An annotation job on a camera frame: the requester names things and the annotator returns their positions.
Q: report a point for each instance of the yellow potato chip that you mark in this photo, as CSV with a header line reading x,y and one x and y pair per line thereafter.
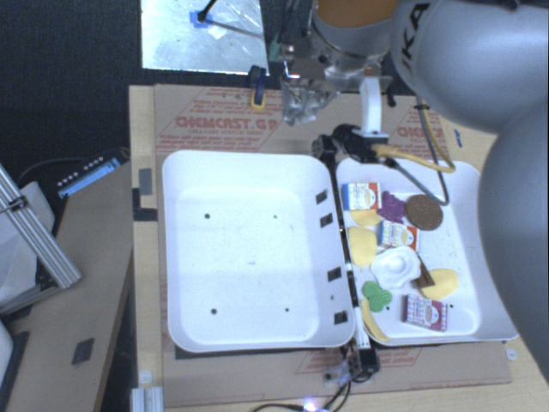
x,y
444,283
362,247
365,218
372,322

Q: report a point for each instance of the brown round biscuit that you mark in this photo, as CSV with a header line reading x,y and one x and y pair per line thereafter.
x,y
424,213

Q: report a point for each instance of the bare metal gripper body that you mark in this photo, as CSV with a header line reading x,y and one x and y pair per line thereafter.
x,y
330,69

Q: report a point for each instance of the white plastic tray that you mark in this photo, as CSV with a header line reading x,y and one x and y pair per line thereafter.
x,y
454,247
249,251

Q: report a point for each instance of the green broccoli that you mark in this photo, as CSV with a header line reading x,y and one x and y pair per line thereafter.
x,y
376,296

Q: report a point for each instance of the white fried egg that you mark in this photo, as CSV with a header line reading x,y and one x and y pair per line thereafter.
x,y
394,268

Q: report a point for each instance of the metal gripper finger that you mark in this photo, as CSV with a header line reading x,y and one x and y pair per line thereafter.
x,y
296,103
321,100

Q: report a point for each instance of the brown cardboard board red print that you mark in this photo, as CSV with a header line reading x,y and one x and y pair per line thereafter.
x,y
223,122

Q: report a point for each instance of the thin black and white rod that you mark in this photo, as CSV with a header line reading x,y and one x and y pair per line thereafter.
x,y
345,247

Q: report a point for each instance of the blue and orange carton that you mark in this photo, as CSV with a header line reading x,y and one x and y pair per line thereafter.
x,y
361,195
398,235

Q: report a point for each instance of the purple and white carton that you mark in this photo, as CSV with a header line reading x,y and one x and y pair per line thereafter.
x,y
425,313

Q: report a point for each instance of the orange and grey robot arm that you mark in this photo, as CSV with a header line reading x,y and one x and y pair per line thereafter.
x,y
467,58

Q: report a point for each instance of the black cylinder on white bracket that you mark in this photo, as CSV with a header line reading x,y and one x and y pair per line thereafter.
x,y
371,110

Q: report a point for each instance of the purple grapes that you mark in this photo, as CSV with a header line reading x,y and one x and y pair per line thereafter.
x,y
392,207

